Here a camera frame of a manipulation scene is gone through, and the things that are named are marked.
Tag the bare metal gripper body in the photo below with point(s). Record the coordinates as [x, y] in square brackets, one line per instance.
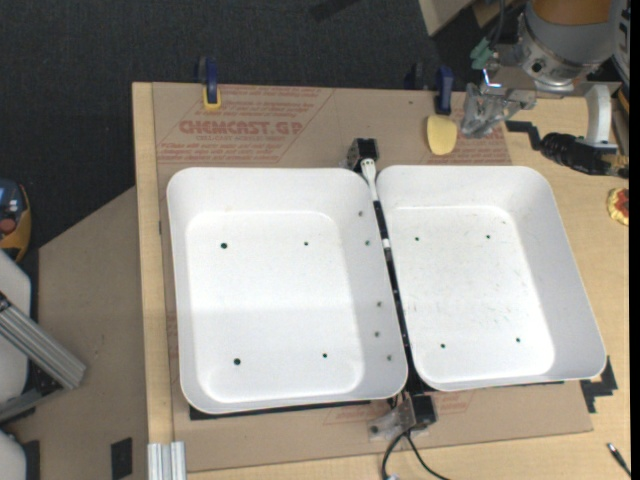
[560, 73]

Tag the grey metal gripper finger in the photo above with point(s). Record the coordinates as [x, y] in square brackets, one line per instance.
[473, 108]
[497, 113]

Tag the brown cardboard board red print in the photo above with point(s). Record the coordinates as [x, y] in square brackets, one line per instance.
[310, 118]

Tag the white plastic tray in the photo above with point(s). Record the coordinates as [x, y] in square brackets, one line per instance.
[480, 278]
[275, 293]

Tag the pale yellow toy chip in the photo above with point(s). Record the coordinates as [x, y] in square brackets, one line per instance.
[441, 135]

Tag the thin black and white rod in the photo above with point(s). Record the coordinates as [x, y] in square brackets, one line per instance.
[385, 233]

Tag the black cylinder on white bracket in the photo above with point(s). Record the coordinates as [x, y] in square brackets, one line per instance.
[580, 153]

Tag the toy pizza slice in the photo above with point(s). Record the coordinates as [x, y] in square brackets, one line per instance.
[620, 207]

